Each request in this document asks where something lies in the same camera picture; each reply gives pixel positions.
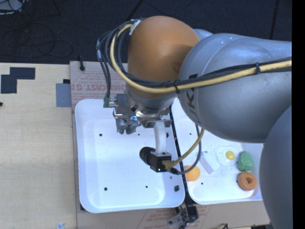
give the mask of donut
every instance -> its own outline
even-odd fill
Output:
[[[257,179],[255,175],[250,172],[243,172],[239,174],[237,182],[238,185],[245,191],[253,190],[257,186]]]

